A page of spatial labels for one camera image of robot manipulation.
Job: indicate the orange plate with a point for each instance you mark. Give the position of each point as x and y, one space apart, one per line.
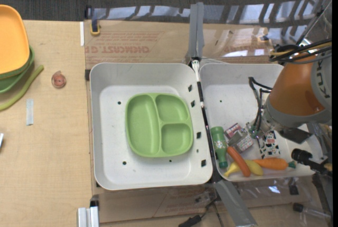
11 41

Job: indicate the yellow banana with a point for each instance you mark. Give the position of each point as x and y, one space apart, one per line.
255 167

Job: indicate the orange carrot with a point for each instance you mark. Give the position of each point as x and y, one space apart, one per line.
272 163

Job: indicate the black cylinder on white bracket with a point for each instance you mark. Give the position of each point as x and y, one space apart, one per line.
301 156

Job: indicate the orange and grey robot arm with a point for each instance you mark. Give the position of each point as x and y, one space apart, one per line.
295 91

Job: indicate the grey carton with coloured dots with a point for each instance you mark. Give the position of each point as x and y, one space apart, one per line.
244 142

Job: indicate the green bottle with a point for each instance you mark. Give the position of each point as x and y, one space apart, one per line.
219 141

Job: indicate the pink and white carton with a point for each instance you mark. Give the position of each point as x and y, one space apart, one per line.
232 129

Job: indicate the green divided plate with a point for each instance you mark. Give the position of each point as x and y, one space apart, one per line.
142 125

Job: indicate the white plastic tray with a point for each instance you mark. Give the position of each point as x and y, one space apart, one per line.
111 162
232 94

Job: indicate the pink doughnut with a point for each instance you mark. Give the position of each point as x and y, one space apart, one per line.
58 80

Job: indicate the orange sausage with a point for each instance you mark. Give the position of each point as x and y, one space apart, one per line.
239 160

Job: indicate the long green bean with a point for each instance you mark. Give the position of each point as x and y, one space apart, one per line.
25 88

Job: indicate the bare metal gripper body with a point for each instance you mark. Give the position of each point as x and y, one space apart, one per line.
295 134

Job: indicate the cow print carton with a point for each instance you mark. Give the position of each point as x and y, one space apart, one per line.
270 144

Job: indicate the brown cardboard board red print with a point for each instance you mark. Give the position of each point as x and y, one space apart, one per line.
158 43

